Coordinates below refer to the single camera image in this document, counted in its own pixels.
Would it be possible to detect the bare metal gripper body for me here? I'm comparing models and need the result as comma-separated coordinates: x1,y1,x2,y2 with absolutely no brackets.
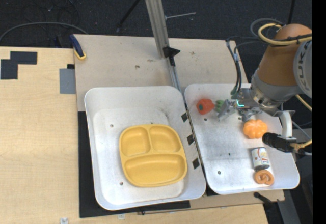
234,88,283,117

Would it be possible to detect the orange toy pumpkin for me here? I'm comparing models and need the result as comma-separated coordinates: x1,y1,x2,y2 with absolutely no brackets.
242,119,268,140

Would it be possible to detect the red toy pepper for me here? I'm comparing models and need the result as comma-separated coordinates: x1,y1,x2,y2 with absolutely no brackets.
196,98,215,116

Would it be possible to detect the white plastic tray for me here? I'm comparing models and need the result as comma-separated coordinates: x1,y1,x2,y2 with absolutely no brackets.
184,83,301,195
84,86,207,211

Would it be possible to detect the small white can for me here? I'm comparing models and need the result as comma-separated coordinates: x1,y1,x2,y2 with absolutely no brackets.
251,147,271,171

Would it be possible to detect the thin black and white rod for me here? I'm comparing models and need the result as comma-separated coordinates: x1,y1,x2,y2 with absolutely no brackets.
168,56,206,178

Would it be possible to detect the orange toy pretzel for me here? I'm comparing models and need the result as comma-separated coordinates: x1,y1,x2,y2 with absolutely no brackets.
253,169,275,186

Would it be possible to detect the yellow divided plate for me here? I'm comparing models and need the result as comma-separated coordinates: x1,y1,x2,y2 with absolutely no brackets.
119,124,188,188

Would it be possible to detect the pale wood board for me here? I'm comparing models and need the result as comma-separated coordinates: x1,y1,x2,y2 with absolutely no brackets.
73,34,285,215

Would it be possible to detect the black cylinder on white bracket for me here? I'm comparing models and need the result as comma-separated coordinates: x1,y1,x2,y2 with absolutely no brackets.
262,110,297,153

